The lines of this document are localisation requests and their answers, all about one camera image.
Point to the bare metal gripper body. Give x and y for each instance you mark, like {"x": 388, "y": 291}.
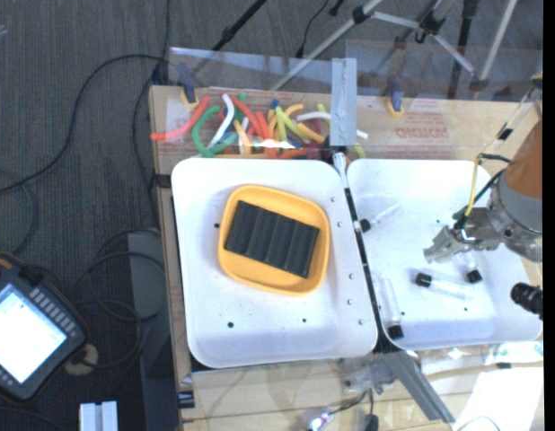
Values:
{"x": 481, "y": 229}

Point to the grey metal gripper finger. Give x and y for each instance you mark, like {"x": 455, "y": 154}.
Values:
{"x": 439, "y": 253}
{"x": 446, "y": 237}

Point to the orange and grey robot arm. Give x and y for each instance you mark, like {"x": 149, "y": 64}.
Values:
{"x": 524, "y": 169}

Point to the clear tube with black cap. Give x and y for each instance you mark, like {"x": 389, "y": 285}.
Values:
{"x": 391, "y": 305}
{"x": 441, "y": 284}
{"x": 470, "y": 270}
{"x": 381, "y": 217}

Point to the white plastic tray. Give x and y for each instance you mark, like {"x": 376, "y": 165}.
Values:
{"x": 439, "y": 321}
{"x": 268, "y": 326}

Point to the brown cardboard board red print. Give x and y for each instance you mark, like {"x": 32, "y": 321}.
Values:
{"x": 416, "y": 128}

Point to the black ribbed foam holder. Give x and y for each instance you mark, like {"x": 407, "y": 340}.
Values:
{"x": 272, "y": 239}

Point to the orange-yellow foam stick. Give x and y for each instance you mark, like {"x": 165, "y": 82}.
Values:
{"x": 241, "y": 134}
{"x": 310, "y": 133}

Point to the white foam stick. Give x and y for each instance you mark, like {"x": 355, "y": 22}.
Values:
{"x": 314, "y": 116}
{"x": 230, "y": 116}

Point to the yellow-green foam stick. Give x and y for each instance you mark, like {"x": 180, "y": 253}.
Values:
{"x": 290, "y": 124}

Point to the yellow plate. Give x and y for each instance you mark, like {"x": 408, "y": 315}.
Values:
{"x": 232, "y": 258}

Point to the red foam stick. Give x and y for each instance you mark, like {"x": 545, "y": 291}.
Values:
{"x": 265, "y": 130}
{"x": 248, "y": 114}

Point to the green curved foam stick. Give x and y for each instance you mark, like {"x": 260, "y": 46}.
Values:
{"x": 197, "y": 138}

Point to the long orange-red foam stick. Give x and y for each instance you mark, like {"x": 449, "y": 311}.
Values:
{"x": 183, "y": 129}

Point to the black cylinder on white bracket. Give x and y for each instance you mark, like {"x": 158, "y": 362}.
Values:
{"x": 526, "y": 295}

